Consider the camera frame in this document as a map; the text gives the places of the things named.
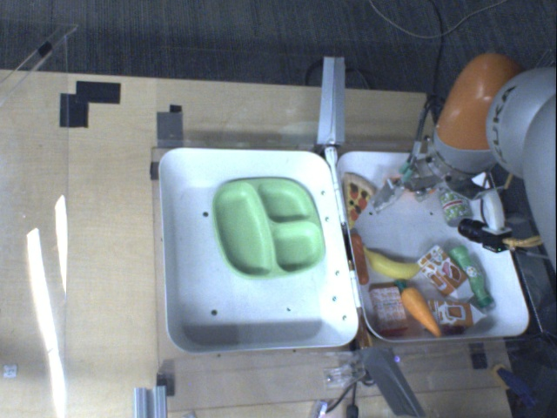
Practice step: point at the red sausage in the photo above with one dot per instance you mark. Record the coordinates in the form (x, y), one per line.
(360, 259)

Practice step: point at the orange and white carton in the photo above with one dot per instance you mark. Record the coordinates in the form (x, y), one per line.
(441, 270)
(452, 314)

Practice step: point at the red and white packet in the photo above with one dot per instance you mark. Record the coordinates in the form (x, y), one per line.
(387, 309)

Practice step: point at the yellow banana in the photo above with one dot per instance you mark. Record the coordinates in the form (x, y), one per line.
(391, 267)

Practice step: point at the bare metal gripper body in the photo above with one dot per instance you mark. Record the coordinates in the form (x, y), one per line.
(435, 180)

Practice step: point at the pizza slice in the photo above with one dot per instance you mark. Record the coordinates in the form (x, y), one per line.
(356, 196)

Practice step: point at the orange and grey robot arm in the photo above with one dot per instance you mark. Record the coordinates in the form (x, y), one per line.
(478, 103)

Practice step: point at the white plastic tray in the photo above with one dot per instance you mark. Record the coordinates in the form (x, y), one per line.
(404, 229)
(196, 285)

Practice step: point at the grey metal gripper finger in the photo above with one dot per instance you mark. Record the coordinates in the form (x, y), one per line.
(386, 195)

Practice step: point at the green divided plate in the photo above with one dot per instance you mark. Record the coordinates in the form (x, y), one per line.
(243, 229)

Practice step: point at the black cylinder on white bracket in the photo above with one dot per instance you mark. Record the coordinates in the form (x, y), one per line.
(481, 232)

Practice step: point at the orange carrot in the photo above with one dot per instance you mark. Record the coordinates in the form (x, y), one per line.
(420, 309)

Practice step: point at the green bottle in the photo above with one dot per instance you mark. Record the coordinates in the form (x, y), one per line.
(472, 277)

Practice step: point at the white green and red can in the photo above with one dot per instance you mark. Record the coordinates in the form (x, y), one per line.
(454, 207)

